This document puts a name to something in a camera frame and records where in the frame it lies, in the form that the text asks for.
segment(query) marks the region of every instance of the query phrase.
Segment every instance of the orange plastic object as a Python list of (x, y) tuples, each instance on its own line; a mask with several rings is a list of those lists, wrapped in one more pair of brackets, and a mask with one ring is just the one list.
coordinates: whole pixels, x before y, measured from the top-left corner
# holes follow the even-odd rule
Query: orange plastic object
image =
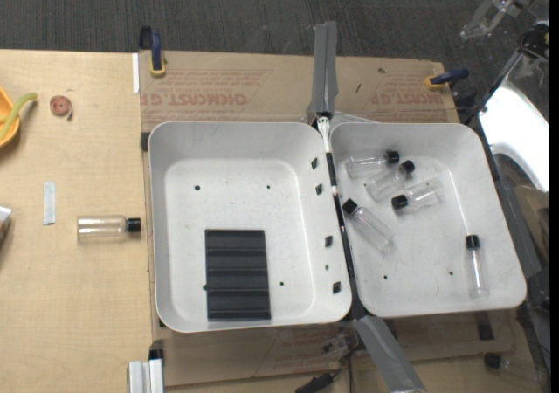
[[(8, 94), (0, 87), (0, 117), (8, 115), (11, 109), (14, 107), (14, 103), (11, 102)], [(0, 148), (7, 145), (14, 136), (16, 136), (17, 130), (19, 129), (19, 116), (11, 124), (8, 134), (0, 141)]]

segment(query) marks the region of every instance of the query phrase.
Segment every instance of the transparent vial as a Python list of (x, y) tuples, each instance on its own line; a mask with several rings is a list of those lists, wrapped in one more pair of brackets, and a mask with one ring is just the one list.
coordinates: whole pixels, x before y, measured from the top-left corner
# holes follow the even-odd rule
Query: transparent vial
[(348, 176), (352, 179), (357, 177), (371, 177), (385, 166), (398, 162), (400, 162), (400, 154), (398, 154), (397, 151), (388, 150), (383, 156), (351, 156), (346, 161), (346, 170), (348, 171)]
[(392, 197), (392, 208), (403, 213), (413, 213), (440, 203), (443, 199), (443, 183), (436, 177), (413, 185), (405, 189), (403, 194)]
[(365, 189), (373, 199), (381, 201), (403, 189), (407, 176), (415, 168), (415, 165), (410, 160), (406, 160), (395, 168), (393, 166), (385, 166), (382, 171), (367, 181)]
[(352, 199), (348, 199), (342, 208), (361, 236), (378, 251), (386, 252), (389, 249), (394, 233), (388, 225), (373, 215), (369, 209), (358, 206)]
[(466, 274), (469, 294), (472, 299), (483, 299), (489, 295), (489, 285), (487, 284), (483, 259), (478, 236), (466, 236)]
[(543, 387), (548, 381), (548, 372), (544, 367), (536, 366), (531, 360), (521, 359), (517, 355), (485, 353), (483, 362), (488, 371), (512, 383), (532, 383)]
[(141, 231), (141, 219), (122, 215), (78, 216), (78, 240), (103, 238), (124, 239), (129, 233)]

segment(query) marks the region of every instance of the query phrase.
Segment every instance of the black cap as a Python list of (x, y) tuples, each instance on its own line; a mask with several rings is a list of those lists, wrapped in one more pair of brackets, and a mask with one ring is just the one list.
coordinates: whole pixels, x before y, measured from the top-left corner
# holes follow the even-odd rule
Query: black cap
[(141, 231), (141, 219), (139, 217), (131, 217), (126, 220), (126, 231)]
[(416, 168), (416, 165), (413, 164), (411, 160), (406, 160), (404, 163), (400, 164), (402, 169), (405, 171), (405, 174), (410, 174)]
[(400, 162), (400, 153), (397, 151), (386, 151), (384, 158), (388, 163), (398, 163)]
[(479, 249), (480, 248), (480, 239), (478, 235), (468, 235), (466, 236), (466, 249)]
[(342, 208), (346, 213), (352, 215), (355, 212), (355, 210), (357, 210), (359, 207), (357, 206), (357, 204), (353, 200), (348, 199), (344, 203), (344, 205), (342, 205)]
[(392, 197), (392, 208), (400, 210), (408, 205), (408, 198), (401, 194), (400, 196)]
[(489, 369), (499, 369), (503, 362), (503, 358), (495, 353), (485, 353), (483, 356), (483, 362)]

